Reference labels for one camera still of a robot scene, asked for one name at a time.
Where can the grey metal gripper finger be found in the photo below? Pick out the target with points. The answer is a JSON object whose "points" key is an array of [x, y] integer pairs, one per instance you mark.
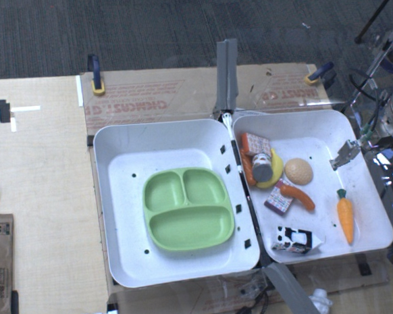
{"points": [[347, 151]]}

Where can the white plastic tray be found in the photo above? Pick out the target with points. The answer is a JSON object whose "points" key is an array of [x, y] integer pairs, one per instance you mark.
{"points": [[126, 206], [321, 150]]}

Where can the beige bread roll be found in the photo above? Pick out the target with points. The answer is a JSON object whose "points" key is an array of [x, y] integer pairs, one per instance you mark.
{"points": [[298, 171]]}

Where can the orange carrot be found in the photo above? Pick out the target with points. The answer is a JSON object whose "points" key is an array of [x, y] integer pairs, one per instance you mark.
{"points": [[345, 215]]}

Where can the orange sausage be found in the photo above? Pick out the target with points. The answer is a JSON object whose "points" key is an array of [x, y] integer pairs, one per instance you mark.
{"points": [[299, 195], [248, 172]]}

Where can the yellow banana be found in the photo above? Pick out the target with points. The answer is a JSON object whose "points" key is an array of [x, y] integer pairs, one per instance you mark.
{"points": [[278, 167]]}

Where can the purple and white printed box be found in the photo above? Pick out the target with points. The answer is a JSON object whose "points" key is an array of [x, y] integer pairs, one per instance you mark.
{"points": [[277, 203]]}

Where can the small can with grey lid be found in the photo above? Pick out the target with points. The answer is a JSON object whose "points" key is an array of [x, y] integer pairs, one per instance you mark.
{"points": [[262, 171]]}

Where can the orange printed carton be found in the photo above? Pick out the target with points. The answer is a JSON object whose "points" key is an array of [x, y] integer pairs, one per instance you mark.
{"points": [[256, 143]]}

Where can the black and white milk carton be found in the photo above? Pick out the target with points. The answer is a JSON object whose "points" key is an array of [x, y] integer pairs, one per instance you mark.
{"points": [[296, 240]]}

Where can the crumpled white tissue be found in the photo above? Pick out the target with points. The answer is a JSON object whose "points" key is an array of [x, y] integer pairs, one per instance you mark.
{"points": [[321, 301]]}

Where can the brown cardboard board red print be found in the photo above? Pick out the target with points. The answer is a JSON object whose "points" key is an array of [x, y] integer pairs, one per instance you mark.
{"points": [[191, 95]]}

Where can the green divided plate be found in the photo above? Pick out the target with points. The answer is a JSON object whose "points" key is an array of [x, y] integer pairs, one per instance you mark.
{"points": [[191, 226]]}

